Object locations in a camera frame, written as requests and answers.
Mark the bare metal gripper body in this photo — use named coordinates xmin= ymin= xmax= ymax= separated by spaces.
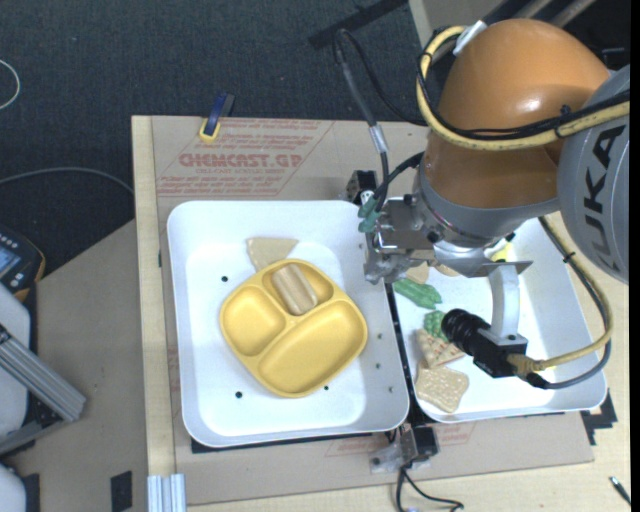
xmin=372 ymin=196 xmax=490 ymax=278

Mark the black pen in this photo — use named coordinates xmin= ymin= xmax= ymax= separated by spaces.
xmin=608 ymin=475 xmax=631 ymax=505

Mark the yellow divided plate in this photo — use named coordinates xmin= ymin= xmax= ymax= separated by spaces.
xmin=218 ymin=258 xmax=370 ymax=400

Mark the brown cardboard board red print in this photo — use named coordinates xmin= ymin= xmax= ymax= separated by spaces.
xmin=149 ymin=115 xmax=596 ymax=506

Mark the black cylinder on white bracket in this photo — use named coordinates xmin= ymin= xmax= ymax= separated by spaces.
xmin=440 ymin=259 xmax=534 ymax=380

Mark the black block with thin wires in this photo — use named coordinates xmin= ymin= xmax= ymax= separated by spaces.
xmin=347 ymin=169 xmax=379 ymax=206
xmin=369 ymin=424 xmax=441 ymax=474

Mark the green toy broccoli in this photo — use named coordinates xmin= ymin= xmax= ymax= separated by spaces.
xmin=423 ymin=309 xmax=452 ymax=344

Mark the beige toy tortilla chip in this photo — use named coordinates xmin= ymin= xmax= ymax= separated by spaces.
xmin=246 ymin=236 xmax=300 ymax=274

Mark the green toy pea pod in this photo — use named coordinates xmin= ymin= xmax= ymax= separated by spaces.
xmin=392 ymin=277 xmax=444 ymax=307

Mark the toy pizza slice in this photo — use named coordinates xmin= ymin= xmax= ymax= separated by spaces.
xmin=415 ymin=328 xmax=467 ymax=370

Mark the beige toy biscuit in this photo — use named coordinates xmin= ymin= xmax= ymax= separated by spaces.
xmin=415 ymin=367 xmax=470 ymax=414

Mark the tan toy sausage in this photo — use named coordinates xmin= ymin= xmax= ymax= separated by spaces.
xmin=271 ymin=263 xmax=319 ymax=317

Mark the yellow toy banana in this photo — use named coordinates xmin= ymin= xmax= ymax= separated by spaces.
xmin=491 ymin=234 xmax=517 ymax=264

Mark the white plastic tray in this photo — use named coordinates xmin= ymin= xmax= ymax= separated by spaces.
xmin=387 ymin=214 xmax=609 ymax=424
xmin=166 ymin=199 xmax=411 ymax=448

